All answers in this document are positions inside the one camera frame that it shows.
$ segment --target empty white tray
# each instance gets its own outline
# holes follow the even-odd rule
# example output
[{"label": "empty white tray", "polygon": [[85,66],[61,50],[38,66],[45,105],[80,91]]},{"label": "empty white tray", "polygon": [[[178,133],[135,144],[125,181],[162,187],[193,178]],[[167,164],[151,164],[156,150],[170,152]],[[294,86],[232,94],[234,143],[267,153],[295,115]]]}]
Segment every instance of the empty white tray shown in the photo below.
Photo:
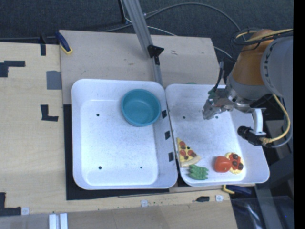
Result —
[{"label": "empty white tray", "polygon": [[[207,180],[194,180],[188,176],[189,168],[180,168],[183,180],[193,187],[265,182],[269,178],[269,166],[262,147],[248,143],[237,134],[241,125],[253,127],[251,114],[233,110],[210,120],[203,119],[203,106],[213,87],[172,84],[165,91],[176,152],[178,137],[201,157],[197,165],[209,169]],[[244,160],[244,169],[238,175],[214,170],[216,157],[228,152],[235,152]]]},{"label": "empty white tray", "polygon": [[[152,125],[123,117],[121,98],[145,89],[160,101]],[[169,188],[177,166],[165,90],[156,82],[82,79],[72,87],[73,177],[83,189]]]}]

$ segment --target metal bar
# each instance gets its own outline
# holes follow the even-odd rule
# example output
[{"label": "metal bar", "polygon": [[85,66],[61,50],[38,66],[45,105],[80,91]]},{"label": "metal bar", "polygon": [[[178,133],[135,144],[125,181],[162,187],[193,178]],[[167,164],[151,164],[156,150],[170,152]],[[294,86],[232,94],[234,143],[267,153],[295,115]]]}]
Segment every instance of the metal bar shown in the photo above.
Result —
[{"label": "metal bar", "polygon": [[[145,18],[142,9],[140,7],[139,0],[123,0],[123,1],[128,11],[128,14],[132,20],[132,25],[135,30],[135,33],[137,34],[142,50],[147,55],[147,57],[150,57],[148,52],[148,47],[153,45],[153,42],[149,34]],[[160,66],[156,64],[154,57],[152,58],[152,66],[153,66],[155,81],[163,85],[161,69]]]}]

